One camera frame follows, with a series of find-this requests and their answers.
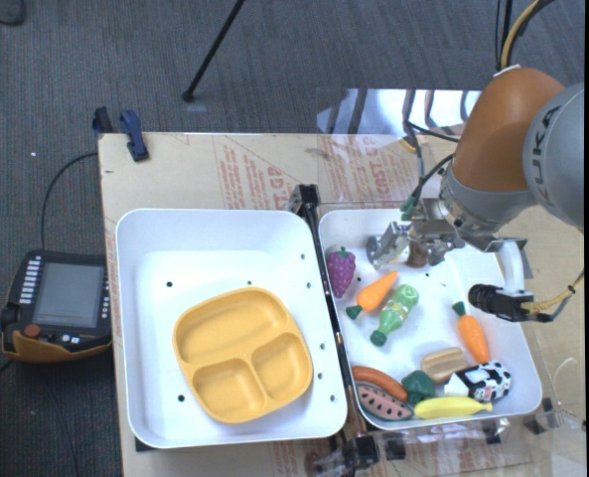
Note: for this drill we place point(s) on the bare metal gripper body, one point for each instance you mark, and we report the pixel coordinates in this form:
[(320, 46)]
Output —
[(440, 226)]

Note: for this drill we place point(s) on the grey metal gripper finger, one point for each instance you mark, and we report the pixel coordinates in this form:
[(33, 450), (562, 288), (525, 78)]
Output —
[(386, 246), (443, 250)]

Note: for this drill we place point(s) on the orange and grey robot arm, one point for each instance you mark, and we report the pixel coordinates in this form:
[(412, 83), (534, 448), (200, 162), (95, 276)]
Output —
[(502, 132)]

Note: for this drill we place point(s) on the small brown cylinder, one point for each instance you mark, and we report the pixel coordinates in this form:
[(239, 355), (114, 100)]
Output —
[(416, 256)]

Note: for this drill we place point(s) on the orange carrot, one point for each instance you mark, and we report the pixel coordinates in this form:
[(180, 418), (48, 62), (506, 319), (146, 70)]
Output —
[(376, 292), (473, 336)]

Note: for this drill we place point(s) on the purple grapes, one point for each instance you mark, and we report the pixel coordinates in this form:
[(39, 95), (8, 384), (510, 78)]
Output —
[(341, 273)]

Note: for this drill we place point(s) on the white plastic tray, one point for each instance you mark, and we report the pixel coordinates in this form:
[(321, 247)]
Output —
[(224, 246), (438, 316)]

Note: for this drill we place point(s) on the green bottle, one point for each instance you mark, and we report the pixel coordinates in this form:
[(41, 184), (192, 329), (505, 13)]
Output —
[(393, 316)]

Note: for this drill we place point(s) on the thin black and white rod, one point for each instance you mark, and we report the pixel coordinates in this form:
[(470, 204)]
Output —
[(330, 306)]

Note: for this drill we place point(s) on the tan bread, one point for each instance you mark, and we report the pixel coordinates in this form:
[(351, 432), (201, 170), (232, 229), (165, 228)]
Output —
[(443, 363)]

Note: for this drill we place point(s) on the orange sausage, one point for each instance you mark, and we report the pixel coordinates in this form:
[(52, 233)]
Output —
[(378, 379)]

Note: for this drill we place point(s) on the green broccoli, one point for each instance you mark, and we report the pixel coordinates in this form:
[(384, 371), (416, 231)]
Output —
[(418, 385)]

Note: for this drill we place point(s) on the black and white milk carton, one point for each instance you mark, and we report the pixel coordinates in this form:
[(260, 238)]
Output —
[(485, 381)]

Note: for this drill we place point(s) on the yellow banana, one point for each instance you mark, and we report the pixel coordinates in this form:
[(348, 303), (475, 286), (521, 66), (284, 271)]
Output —
[(448, 408)]

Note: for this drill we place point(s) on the red watermelon slice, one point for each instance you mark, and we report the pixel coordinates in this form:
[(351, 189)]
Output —
[(381, 405)]

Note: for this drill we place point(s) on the yellow divided plate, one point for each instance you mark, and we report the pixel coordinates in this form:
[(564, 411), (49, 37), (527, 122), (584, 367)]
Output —
[(234, 346)]

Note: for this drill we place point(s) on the brown cardboard board, red print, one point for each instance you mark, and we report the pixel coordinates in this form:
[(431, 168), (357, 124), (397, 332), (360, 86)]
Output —
[(199, 177)]

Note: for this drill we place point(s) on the black cylinder on white bracket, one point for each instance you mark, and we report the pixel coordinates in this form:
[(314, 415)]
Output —
[(497, 301)]

